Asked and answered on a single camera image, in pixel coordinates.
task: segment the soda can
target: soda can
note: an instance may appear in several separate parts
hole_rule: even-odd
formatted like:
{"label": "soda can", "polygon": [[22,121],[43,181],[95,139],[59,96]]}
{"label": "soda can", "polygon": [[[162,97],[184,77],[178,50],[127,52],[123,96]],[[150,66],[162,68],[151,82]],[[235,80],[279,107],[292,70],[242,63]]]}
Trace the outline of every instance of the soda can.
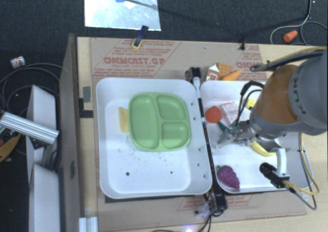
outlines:
{"label": "soda can", "polygon": [[25,59],[23,56],[19,56],[10,60],[11,67],[17,69],[25,65]]}

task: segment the cardboard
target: cardboard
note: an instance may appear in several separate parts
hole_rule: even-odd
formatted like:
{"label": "cardboard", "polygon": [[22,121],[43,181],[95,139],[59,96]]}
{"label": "cardboard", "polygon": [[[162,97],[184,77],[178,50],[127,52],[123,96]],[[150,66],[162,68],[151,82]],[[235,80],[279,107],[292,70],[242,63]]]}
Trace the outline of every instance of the cardboard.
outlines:
{"label": "cardboard", "polygon": [[[84,109],[93,109],[96,84],[107,76],[183,80],[184,73],[189,67],[200,67],[202,74],[206,74],[213,64],[223,62],[230,64],[232,70],[242,69],[239,80],[267,79],[265,73],[249,72],[250,66],[262,63],[259,45],[247,45],[246,50],[241,51],[238,44],[145,40],[140,50],[134,50],[131,48],[132,41],[117,38],[78,39],[78,63],[87,65],[83,67],[85,72],[79,70],[79,82],[83,82],[79,85],[79,97],[83,99],[83,88],[87,87],[93,92],[90,100],[84,102]],[[92,121],[96,120],[95,109],[93,115],[93,119],[82,118],[81,127],[90,127]],[[92,134],[93,132],[97,133],[97,129],[89,131]],[[203,196],[141,200],[106,198],[99,186],[97,134],[94,137],[94,144],[90,143],[90,137],[87,144],[81,140],[81,157],[88,159],[90,164],[88,169],[87,165],[80,163],[83,173],[81,183],[85,186],[84,191],[93,191],[82,196],[82,204],[88,215],[98,216],[99,231],[204,222],[202,217],[194,214],[194,209],[204,205]],[[228,209],[213,222],[306,214],[303,203],[287,191],[227,196],[227,201]]]}

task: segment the dark floor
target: dark floor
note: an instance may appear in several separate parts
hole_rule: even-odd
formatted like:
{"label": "dark floor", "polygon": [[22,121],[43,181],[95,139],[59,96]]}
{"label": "dark floor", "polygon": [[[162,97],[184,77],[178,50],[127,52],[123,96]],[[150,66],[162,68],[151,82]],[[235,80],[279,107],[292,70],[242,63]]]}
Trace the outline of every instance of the dark floor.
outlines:
{"label": "dark floor", "polygon": [[[312,20],[327,26],[328,0],[312,1]],[[148,32],[147,38],[269,44],[276,27],[303,22],[308,0],[158,0],[158,7],[162,31]],[[274,43],[283,44],[281,37],[287,31],[275,33]],[[132,30],[85,27],[84,0],[0,0],[0,80],[11,72],[9,60],[19,55],[27,64],[61,65],[69,33],[136,36]],[[318,25],[305,26],[304,36],[309,44],[327,44],[327,31]],[[29,84],[57,90],[55,81],[44,72],[26,71],[8,82],[5,96]],[[14,113],[27,106],[28,94],[22,90],[12,98]],[[23,141],[18,149],[25,151]],[[27,231],[26,159],[17,150],[10,158],[10,162],[0,163],[0,231]]]}

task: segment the green divided plate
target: green divided plate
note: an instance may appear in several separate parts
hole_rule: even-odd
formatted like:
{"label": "green divided plate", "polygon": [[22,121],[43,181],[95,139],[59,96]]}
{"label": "green divided plate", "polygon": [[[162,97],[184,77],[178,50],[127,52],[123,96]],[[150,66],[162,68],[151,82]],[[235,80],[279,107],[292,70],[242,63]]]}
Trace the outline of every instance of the green divided plate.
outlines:
{"label": "green divided plate", "polygon": [[172,151],[191,137],[188,110],[182,99],[167,93],[140,93],[129,102],[129,132],[145,151]]}

